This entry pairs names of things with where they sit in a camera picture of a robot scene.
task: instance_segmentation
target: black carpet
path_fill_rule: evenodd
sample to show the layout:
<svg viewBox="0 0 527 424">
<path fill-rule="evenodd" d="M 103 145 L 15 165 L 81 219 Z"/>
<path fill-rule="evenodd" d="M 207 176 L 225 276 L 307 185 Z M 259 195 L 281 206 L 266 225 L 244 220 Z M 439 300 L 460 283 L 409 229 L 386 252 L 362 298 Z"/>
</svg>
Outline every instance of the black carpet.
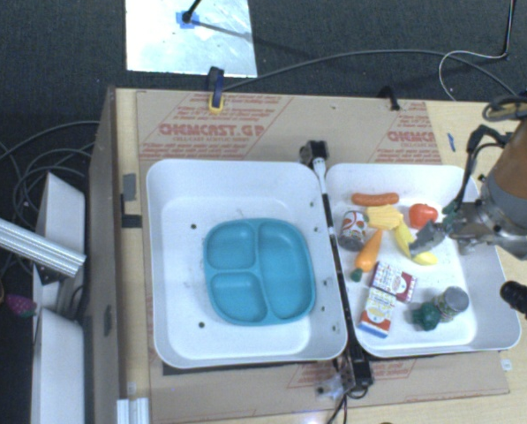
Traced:
<svg viewBox="0 0 527 424">
<path fill-rule="evenodd" d="M 351 50 L 467 49 L 498 55 L 509 0 L 249 0 L 260 74 Z M 204 77 L 125 70 L 124 0 L 0 0 L 0 141 L 10 148 L 44 129 L 100 117 L 108 85 L 202 89 Z M 464 57 L 515 92 L 527 87 L 527 0 L 517 0 L 506 60 Z M 439 57 L 377 54 L 315 64 L 238 88 L 277 94 L 376 96 L 386 85 L 402 98 L 447 100 Z M 445 78 L 460 101 L 489 101 L 507 91 L 481 72 L 449 61 Z M 227 79 L 226 84 L 238 79 Z M 34 140 L 15 154 L 21 169 L 52 148 L 94 138 L 79 126 Z M 87 160 L 72 168 L 86 170 Z M 84 189 L 84 179 L 65 175 Z M 0 216 L 12 219 L 14 169 L 0 162 Z M 27 213 L 31 221 L 35 213 Z M 6 255 L 0 252 L 0 266 Z M 18 265 L 4 276 L 9 293 L 29 296 Z M 0 423 L 29 422 L 31 320 L 0 307 Z"/>
</svg>

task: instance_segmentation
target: small box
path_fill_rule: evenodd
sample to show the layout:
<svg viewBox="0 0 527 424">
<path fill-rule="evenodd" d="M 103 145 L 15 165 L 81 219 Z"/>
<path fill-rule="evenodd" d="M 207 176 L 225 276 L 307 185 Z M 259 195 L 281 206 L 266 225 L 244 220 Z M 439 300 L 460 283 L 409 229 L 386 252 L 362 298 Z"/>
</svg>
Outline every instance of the small box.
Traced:
<svg viewBox="0 0 527 424">
<path fill-rule="evenodd" d="M 412 300 L 416 277 L 401 271 L 385 262 L 377 262 L 371 287 L 394 295 L 397 300 L 408 303 Z"/>
<path fill-rule="evenodd" d="M 371 288 L 358 327 L 378 337 L 387 337 L 396 297 Z"/>
</svg>

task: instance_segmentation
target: cardboard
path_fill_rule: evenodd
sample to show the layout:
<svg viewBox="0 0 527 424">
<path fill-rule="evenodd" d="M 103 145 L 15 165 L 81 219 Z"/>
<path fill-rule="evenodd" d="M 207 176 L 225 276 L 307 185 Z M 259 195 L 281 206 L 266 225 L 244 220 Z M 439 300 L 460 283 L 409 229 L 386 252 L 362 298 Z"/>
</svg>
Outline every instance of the cardboard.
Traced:
<svg viewBox="0 0 527 424">
<path fill-rule="evenodd" d="M 179 91 L 109 93 L 107 107 L 112 103 L 116 112 L 105 115 L 99 141 L 110 136 L 115 146 L 110 147 L 110 158 L 105 151 L 96 156 L 94 168 L 98 171 L 102 165 L 108 171 L 106 164 L 110 162 L 114 169 L 114 190 L 110 194 L 100 192 L 112 186 L 102 178 L 100 182 L 91 182 L 91 195 L 102 195 L 102 212 L 114 216 L 113 222 L 103 222 L 104 216 L 98 220 L 106 223 L 101 232 L 112 231 L 116 236 L 110 234 L 103 240 L 95 236 L 94 244 L 97 248 L 106 245 L 110 259 L 116 260 L 116 271 L 112 272 L 111 267 L 107 270 L 114 275 L 110 280 L 118 289 L 117 306 L 111 308 L 116 311 L 118 346 L 110 347 L 110 355 L 94 349 L 95 416 L 99 414 L 97 404 L 109 405 L 116 379 L 120 397 L 150 397 L 151 421 L 158 424 L 335 407 L 331 398 L 320 398 L 316 392 L 316 385 L 335 373 L 330 361 L 200 371 L 176 371 L 161 363 L 151 338 L 151 278 L 144 200 L 143 178 L 151 164 L 166 156 L 296 161 L 299 148 L 308 140 L 327 141 L 329 166 L 339 162 L 440 163 L 440 149 L 448 149 L 446 145 L 438 148 L 426 102 L 400 102 L 403 110 L 393 112 L 389 102 L 378 99 L 232 94 L 226 96 L 224 111 L 215 116 L 207 112 L 207 98 L 206 93 Z M 137 181 L 137 192 L 127 199 L 122 195 L 123 209 L 117 208 L 122 194 L 120 184 L 128 174 L 135 175 L 132 177 Z M 124 226 L 120 221 L 133 221 L 124 220 L 124 216 L 139 217 L 142 227 Z M 102 286 L 98 282 L 91 287 Z M 90 313 L 98 318 L 104 306 L 97 306 L 97 298 L 92 300 L 91 292 L 94 309 Z M 116 364 L 117 351 L 124 351 L 124 357 Z M 109 394 L 96 391 L 105 383 L 97 377 L 108 370 L 102 362 L 114 363 L 113 368 L 120 371 L 117 377 L 109 377 Z M 497 352 L 380 360 L 373 363 L 373 372 L 375 384 L 367 396 L 351 401 L 350 406 L 508 392 Z"/>
</svg>

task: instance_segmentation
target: tin can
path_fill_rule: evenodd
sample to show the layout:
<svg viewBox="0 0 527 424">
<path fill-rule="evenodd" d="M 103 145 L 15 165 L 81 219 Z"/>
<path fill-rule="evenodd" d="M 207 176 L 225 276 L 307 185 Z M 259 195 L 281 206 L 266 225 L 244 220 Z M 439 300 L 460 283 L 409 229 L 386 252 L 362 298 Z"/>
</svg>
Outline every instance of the tin can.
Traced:
<svg viewBox="0 0 527 424">
<path fill-rule="evenodd" d="M 440 310 L 441 321 L 451 322 L 469 306 L 469 296 L 461 287 L 448 287 L 441 295 L 433 298 L 434 305 Z"/>
<path fill-rule="evenodd" d="M 359 251 L 365 244 L 366 230 L 366 216 L 356 210 L 350 210 L 343 216 L 338 244 L 346 250 Z"/>
</svg>

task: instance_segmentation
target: white cable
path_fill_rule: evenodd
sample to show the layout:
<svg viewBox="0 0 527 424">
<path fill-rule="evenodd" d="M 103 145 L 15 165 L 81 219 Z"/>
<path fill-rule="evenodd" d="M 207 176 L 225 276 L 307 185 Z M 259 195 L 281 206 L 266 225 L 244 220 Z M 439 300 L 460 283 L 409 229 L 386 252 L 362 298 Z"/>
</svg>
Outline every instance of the white cable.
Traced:
<svg viewBox="0 0 527 424">
<path fill-rule="evenodd" d="M 487 58 L 487 59 L 490 59 L 490 60 L 500 60 L 502 58 L 505 58 L 508 55 L 509 51 L 510 51 L 510 31 L 512 30 L 512 18 L 513 18 L 513 15 L 514 15 L 514 3 L 515 3 L 515 0 L 510 0 L 510 9 L 508 10 L 508 24 L 507 24 L 507 34 L 506 34 L 505 46 L 504 46 L 504 51 L 500 55 L 498 55 L 498 56 L 483 55 L 481 53 L 471 52 L 470 50 L 452 50 L 451 52 L 448 52 L 446 55 L 444 55 L 443 58 L 441 59 L 440 67 L 438 68 L 438 75 L 440 77 L 440 84 L 441 84 L 441 87 L 443 88 L 443 90 L 446 92 L 446 95 L 448 95 L 449 98 L 452 101 L 455 101 L 456 98 L 451 94 L 451 92 L 448 90 L 448 87 L 446 87 L 446 84 L 443 81 L 442 68 L 443 68 L 444 62 L 449 57 L 452 57 L 453 55 L 457 55 L 457 54 L 460 54 L 460 55 L 461 54 L 463 54 L 463 55 L 472 55 L 474 57 Z"/>
</svg>

